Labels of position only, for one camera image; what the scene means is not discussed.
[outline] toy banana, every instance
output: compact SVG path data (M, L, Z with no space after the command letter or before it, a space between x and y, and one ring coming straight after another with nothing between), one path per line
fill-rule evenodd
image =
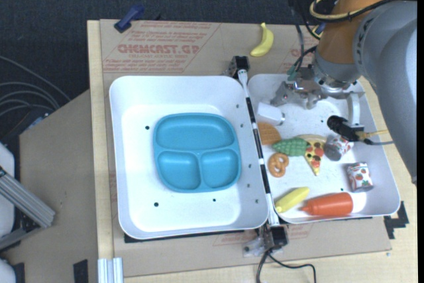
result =
M283 198L280 198L275 203L276 211L278 213L286 212L287 210L291 209L296 204L303 201L308 194L309 194L309 188L307 186L293 190L289 194L285 195Z
M262 40L257 47L255 47L250 55L252 57L262 57L271 50L272 44L274 43L274 33L268 29L265 23L260 25L262 27Z

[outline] pretzel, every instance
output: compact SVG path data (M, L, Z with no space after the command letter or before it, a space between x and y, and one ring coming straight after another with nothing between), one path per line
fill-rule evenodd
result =
M274 153L268 160L268 170L274 177L282 177L286 173L289 157L284 153Z

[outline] toy pretzel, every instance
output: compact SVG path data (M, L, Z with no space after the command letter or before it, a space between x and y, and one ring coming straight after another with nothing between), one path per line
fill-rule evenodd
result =
M289 157L284 153L274 153L268 160L268 170L274 177L282 177L286 173Z

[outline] can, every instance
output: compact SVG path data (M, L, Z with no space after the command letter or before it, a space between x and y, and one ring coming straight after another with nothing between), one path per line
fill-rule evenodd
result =
M324 154L328 159L340 160L352 147L354 143L344 139L342 136L334 136L328 139L324 145Z
M349 165L347 174L350 186L354 192L365 192L374 187L368 165L365 162L357 162Z

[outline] orange bottle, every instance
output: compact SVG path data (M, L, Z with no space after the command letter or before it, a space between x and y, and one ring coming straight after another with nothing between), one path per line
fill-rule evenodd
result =
M348 215L353 210L352 196L347 192L312 198L301 208L310 215Z

